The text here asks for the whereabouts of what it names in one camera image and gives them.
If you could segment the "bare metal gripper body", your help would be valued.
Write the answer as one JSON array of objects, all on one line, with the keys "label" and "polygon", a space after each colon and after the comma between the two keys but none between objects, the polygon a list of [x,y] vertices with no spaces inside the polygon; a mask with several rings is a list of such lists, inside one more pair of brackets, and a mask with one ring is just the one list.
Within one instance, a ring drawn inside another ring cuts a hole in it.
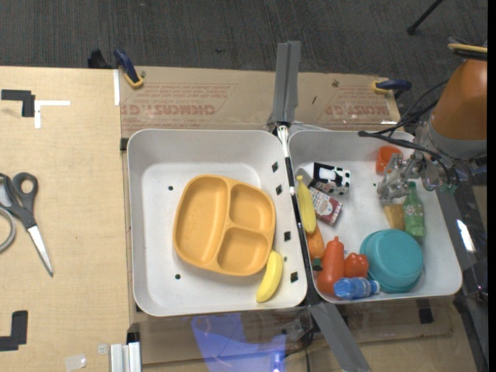
[{"label": "bare metal gripper body", "polygon": [[406,181],[420,179],[427,191],[455,191],[458,187],[458,174],[454,162],[435,144],[428,126],[420,126],[415,131],[414,151],[405,161]]}]

